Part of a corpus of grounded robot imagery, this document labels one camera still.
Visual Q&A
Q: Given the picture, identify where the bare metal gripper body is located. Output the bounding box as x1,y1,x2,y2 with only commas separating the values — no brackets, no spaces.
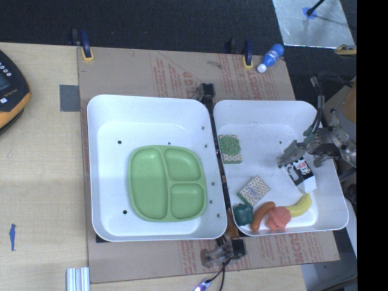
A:
306,125,358,167

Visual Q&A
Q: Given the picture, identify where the white cow print milk carton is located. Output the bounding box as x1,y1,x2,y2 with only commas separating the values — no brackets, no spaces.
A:
281,156,318,194

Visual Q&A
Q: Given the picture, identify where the white plastic tray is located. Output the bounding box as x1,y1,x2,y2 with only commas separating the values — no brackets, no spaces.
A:
213,99,350,237
87,94,229,243

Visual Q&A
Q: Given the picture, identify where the yellow banana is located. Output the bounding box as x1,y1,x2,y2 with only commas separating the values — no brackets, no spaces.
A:
284,192,313,218

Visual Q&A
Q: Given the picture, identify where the green carton with orange print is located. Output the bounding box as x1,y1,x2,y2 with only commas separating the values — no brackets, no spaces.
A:
218,134,243,165

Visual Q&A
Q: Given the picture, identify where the pink toy food lump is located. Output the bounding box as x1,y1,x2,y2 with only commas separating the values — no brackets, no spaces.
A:
266,206,292,232

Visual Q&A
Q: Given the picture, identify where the orange toy sausage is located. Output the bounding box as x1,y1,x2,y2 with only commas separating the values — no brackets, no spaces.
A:
250,201,276,232

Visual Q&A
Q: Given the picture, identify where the dark green toy pepper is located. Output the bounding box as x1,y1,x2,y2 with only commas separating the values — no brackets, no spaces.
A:
232,202,255,227

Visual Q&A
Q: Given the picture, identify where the blue bottle with white cap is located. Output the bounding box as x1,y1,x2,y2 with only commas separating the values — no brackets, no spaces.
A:
256,43,286,74

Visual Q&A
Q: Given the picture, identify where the green divided plate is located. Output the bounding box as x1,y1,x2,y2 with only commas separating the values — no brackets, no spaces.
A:
127,144,209,223

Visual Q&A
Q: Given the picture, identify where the brown cardboard board red print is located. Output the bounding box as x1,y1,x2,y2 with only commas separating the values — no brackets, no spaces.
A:
76,46,341,284

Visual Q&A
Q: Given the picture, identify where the black block with thin wires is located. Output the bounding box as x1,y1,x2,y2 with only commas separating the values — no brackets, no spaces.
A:
193,82,216,103
201,237,247,267

